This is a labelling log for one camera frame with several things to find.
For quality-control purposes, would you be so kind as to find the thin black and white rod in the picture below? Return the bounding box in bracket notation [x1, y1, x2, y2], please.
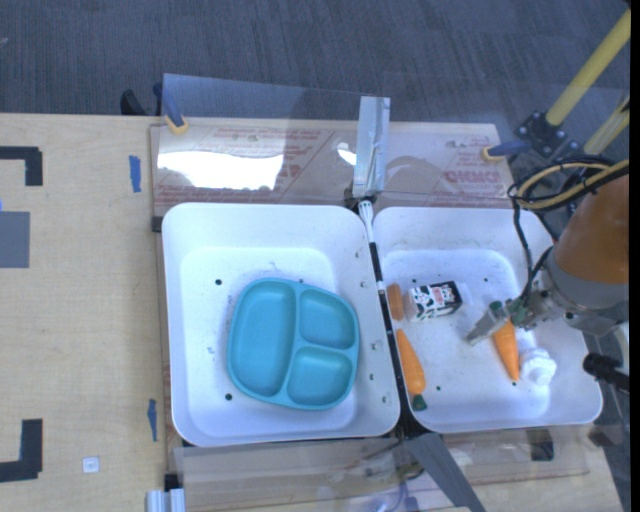
[356, 199, 410, 432]

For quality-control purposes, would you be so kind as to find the orange carrot with green top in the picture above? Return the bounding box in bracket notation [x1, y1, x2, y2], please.
[395, 328, 429, 413]

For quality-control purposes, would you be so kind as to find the brown cardboard board red print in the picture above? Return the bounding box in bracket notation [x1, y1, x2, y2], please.
[149, 117, 592, 497]

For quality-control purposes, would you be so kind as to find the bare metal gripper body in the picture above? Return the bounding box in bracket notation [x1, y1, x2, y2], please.
[508, 287, 630, 337]

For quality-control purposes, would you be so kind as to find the white plastic tray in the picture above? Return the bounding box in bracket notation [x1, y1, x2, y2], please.
[160, 202, 402, 448]
[372, 205, 604, 435]

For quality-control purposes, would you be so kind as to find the black cylinder on white bracket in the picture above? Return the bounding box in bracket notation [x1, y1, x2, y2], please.
[582, 322, 630, 395]

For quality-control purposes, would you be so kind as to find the white lumpy toy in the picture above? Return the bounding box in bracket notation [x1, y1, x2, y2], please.
[516, 338, 558, 387]

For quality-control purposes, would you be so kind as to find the blue divided plate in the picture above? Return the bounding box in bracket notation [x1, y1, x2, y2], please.
[225, 277, 361, 412]

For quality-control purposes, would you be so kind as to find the orange sausage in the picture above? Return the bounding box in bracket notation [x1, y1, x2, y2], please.
[386, 283, 406, 322]

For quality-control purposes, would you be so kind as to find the cow print milk carton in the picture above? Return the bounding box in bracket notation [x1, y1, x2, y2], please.
[404, 280, 464, 323]

